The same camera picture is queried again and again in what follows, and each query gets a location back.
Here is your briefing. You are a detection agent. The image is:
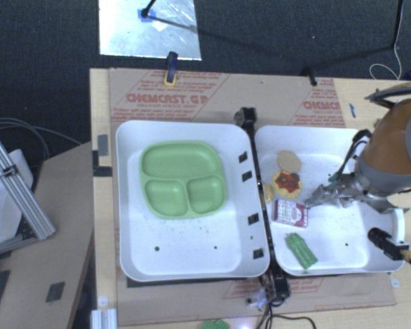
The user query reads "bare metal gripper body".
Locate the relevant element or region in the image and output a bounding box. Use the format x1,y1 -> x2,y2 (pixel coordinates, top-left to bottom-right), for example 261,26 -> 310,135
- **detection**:
323,173 -> 381,206

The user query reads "white plastic tray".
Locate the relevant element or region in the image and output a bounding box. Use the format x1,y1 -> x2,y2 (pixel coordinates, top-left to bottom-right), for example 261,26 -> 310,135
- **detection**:
115,119 -> 271,283
253,125 -> 406,277

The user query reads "pink and white carton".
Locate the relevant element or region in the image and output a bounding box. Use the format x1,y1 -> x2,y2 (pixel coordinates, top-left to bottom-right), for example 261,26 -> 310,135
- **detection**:
273,198 -> 310,229

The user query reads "toy pizza slice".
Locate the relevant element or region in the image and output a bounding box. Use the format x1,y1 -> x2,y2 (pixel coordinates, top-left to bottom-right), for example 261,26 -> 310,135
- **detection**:
271,170 -> 303,199

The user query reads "tan round biscuit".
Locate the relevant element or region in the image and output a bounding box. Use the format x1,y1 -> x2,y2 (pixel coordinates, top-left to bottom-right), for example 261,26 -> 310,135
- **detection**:
276,149 -> 303,173

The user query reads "yellow toy bread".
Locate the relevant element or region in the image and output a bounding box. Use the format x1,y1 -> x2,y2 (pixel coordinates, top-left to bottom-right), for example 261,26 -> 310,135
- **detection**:
262,182 -> 276,204

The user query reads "thin black rod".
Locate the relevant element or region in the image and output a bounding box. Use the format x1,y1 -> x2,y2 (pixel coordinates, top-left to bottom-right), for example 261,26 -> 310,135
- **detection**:
245,121 -> 282,287

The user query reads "green ribbed toy vegetable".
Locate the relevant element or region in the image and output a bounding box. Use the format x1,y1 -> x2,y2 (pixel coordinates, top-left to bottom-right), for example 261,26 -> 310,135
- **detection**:
285,232 -> 319,271

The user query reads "brown cardboard board red print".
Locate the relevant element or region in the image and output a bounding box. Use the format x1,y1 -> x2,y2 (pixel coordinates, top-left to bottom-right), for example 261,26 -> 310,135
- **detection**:
108,67 -> 397,327

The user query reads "green divided plate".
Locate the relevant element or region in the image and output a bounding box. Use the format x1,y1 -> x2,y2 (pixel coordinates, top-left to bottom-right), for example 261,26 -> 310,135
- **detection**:
138,141 -> 227,220

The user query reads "green toy leaf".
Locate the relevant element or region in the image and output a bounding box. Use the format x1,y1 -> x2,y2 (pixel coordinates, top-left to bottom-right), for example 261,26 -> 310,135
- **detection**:
201,318 -> 232,329

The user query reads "black cylinder on white bracket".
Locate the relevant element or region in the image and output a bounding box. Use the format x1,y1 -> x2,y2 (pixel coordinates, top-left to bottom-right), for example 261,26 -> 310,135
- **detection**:
367,207 -> 411,262

